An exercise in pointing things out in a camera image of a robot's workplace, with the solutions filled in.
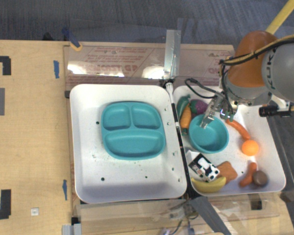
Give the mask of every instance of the orange toy carrot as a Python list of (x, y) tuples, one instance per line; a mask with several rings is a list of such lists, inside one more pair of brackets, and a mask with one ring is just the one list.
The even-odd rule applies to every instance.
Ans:
[(191, 120), (192, 120), (192, 111), (190, 108), (190, 104), (188, 103), (183, 110), (181, 120), (180, 120), (180, 126), (181, 126), (183, 134), (187, 134), (188, 128), (190, 127)]
[(227, 118), (227, 120), (225, 121), (228, 125), (234, 127), (242, 136), (242, 138), (244, 140), (249, 140), (250, 139), (250, 135), (248, 133), (248, 131), (237, 121), (233, 120), (232, 122), (230, 122), (230, 120)]
[(251, 162), (248, 166), (248, 172), (246, 176), (239, 182), (240, 187), (248, 186), (253, 182), (253, 174), (257, 171), (257, 164)]

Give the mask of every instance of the toy food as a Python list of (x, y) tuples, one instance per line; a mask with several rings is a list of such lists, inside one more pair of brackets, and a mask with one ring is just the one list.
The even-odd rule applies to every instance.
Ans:
[(192, 112), (189, 105), (189, 103), (186, 105), (180, 120), (180, 126), (183, 135), (188, 133), (188, 128), (190, 127), (190, 123), (192, 121)]
[(187, 96), (182, 96), (179, 99), (179, 101), (177, 103), (177, 106), (176, 106), (176, 112), (177, 112), (178, 119), (181, 119), (183, 111), (184, 111), (186, 105), (189, 104), (189, 98), (190, 97), (191, 97), (190, 95), (187, 95)]
[(248, 186), (253, 182), (253, 174), (257, 171), (257, 164), (255, 162), (251, 162), (248, 166), (248, 171), (246, 176), (239, 182), (240, 187)]
[(204, 101), (201, 101), (199, 99), (193, 99), (190, 103), (190, 108), (192, 113), (195, 113), (197, 115), (205, 113), (205, 111), (208, 108), (208, 104)]
[(230, 122), (230, 119), (227, 118), (227, 120), (225, 121), (228, 125), (234, 127), (242, 136), (242, 138), (244, 140), (249, 140), (250, 139), (250, 135), (248, 133), (248, 131), (237, 121), (233, 120), (232, 122)]
[(255, 140), (246, 140), (242, 145), (242, 152), (248, 156), (254, 156), (259, 151), (259, 145)]
[(191, 178), (196, 190), (204, 193), (213, 193), (221, 190), (225, 186), (226, 177), (220, 177), (211, 182), (204, 182)]
[(229, 183), (231, 180), (237, 178), (237, 172), (232, 167), (229, 161), (225, 161), (222, 164), (218, 165), (217, 168), (219, 169), (220, 173), (217, 177), (226, 177), (225, 184)]
[(257, 186), (265, 186), (268, 183), (268, 177), (262, 170), (253, 173), (253, 183)]
[(199, 153), (188, 165), (203, 181), (211, 182), (220, 173), (204, 155)]

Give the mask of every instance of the gray carpet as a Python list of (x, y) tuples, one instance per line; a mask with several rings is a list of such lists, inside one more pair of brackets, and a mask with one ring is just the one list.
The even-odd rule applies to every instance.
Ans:
[[(86, 41), (164, 43), (166, 29), (179, 29), (182, 43), (230, 44), (265, 30), (288, 0), (0, 0), (0, 39), (63, 40), (69, 27)], [(276, 32), (294, 34), (294, 11)], [(270, 127), (294, 192), (294, 116), (273, 117)], [(294, 198), (290, 200), (294, 222)]]

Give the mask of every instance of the toy banana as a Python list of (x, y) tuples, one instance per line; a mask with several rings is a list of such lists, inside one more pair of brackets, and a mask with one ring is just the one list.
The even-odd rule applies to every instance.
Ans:
[(211, 182), (204, 182), (196, 180), (195, 178), (191, 178), (193, 182), (193, 186), (199, 192), (204, 193), (213, 193), (219, 191), (226, 183), (226, 177), (219, 177), (214, 181)]

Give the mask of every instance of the metal bracket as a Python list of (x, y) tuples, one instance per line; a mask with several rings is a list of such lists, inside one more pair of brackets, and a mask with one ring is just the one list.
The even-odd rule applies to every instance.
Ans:
[(81, 224), (62, 225), (62, 235), (82, 235)]
[(190, 203), (215, 233), (231, 235), (231, 232), (225, 226), (224, 222), (210, 204), (207, 197), (198, 197), (190, 200)]
[(179, 74), (181, 31), (167, 30), (164, 79), (175, 78)]

